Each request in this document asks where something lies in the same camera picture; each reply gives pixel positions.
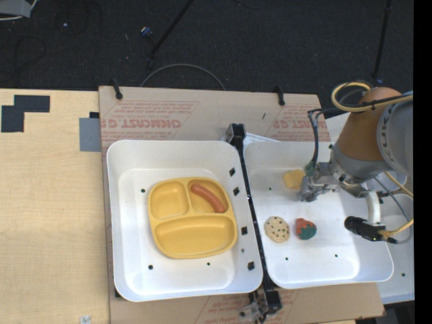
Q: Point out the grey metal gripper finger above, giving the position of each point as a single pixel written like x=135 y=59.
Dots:
x=302 y=193
x=315 y=194

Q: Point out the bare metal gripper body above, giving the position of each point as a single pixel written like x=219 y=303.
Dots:
x=329 y=180

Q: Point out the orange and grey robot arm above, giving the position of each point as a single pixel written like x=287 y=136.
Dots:
x=361 y=137

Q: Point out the yellow toy food piece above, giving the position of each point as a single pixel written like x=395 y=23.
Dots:
x=293 y=179

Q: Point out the red and green toy strawberry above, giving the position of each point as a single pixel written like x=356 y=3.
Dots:
x=306 y=229

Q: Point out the beige spotted toy biscuit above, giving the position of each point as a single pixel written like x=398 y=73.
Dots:
x=276 y=229

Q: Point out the thin black and white rod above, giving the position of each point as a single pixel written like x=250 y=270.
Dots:
x=251 y=201

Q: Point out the white plastic tray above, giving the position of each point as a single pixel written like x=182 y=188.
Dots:
x=324 y=255
x=135 y=214

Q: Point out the white printed paper sheet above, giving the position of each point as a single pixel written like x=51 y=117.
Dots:
x=258 y=137

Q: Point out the orange toy sausage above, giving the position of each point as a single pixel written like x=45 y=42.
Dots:
x=209 y=197

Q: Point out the yellow divided plate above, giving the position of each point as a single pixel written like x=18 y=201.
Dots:
x=194 y=231

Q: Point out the brown cardboard board red print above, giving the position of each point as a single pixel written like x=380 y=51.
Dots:
x=209 y=113

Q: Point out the black cylinder on white bracket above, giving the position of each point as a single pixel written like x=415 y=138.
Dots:
x=362 y=228

